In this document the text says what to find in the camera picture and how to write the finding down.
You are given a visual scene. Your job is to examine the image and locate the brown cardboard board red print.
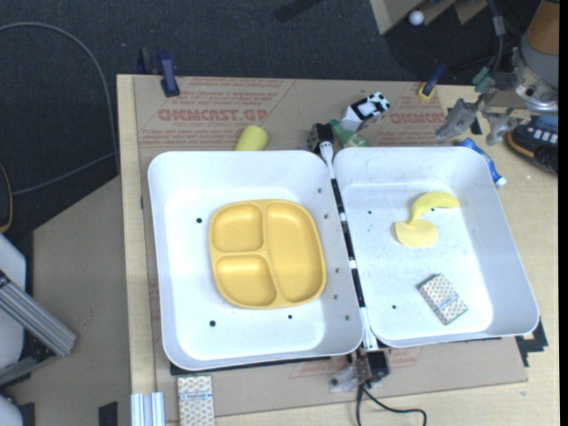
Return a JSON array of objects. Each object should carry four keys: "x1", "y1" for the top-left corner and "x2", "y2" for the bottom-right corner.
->
[{"x1": 132, "y1": 75, "x2": 530, "y2": 417}]

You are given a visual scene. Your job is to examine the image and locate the white plastic tray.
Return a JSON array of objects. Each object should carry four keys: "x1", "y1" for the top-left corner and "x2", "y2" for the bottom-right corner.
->
[
  {"x1": 146, "y1": 149, "x2": 367, "y2": 372},
  {"x1": 331, "y1": 145, "x2": 541, "y2": 350}
]

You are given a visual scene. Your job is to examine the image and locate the yellow divided plate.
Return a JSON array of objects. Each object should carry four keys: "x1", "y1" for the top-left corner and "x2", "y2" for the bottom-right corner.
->
[{"x1": 207, "y1": 198, "x2": 328, "y2": 312}]

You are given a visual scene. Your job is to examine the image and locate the blue and white packet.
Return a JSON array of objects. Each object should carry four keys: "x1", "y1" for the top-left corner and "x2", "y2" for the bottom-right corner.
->
[{"x1": 458, "y1": 137, "x2": 509, "y2": 189}]

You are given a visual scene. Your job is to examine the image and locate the yellow cylinder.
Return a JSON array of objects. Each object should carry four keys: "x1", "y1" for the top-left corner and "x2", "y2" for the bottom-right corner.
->
[{"x1": 233, "y1": 123, "x2": 270, "y2": 153}]

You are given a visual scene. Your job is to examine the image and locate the black and white cow carton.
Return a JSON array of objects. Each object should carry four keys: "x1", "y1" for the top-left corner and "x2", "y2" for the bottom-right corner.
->
[{"x1": 340, "y1": 91, "x2": 392, "y2": 133}]

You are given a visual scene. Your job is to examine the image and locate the black block with thin wires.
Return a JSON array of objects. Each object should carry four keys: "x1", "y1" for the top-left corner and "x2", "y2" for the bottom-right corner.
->
[
  {"x1": 300, "y1": 122, "x2": 335, "y2": 153},
  {"x1": 353, "y1": 347, "x2": 392, "y2": 389}
]

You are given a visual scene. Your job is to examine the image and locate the yellow banana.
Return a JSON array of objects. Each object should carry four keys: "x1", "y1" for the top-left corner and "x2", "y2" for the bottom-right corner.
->
[{"x1": 406, "y1": 190, "x2": 462, "y2": 226}]

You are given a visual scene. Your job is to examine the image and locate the yellow round chip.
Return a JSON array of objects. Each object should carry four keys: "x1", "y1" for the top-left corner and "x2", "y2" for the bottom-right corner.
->
[{"x1": 393, "y1": 218, "x2": 440, "y2": 250}]

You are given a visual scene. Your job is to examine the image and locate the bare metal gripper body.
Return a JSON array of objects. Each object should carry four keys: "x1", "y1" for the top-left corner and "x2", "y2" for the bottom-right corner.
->
[{"x1": 477, "y1": 67, "x2": 560, "y2": 126}]

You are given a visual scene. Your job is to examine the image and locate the thin black and white rod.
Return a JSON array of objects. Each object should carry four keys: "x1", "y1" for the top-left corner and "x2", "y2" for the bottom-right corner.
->
[{"x1": 319, "y1": 141, "x2": 379, "y2": 351}]

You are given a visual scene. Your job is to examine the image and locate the orange patterned white carton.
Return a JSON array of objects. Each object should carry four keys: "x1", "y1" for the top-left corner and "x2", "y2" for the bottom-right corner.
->
[
  {"x1": 177, "y1": 374, "x2": 217, "y2": 426},
  {"x1": 416, "y1": 272, "x2": 470, "y2": 327}
]

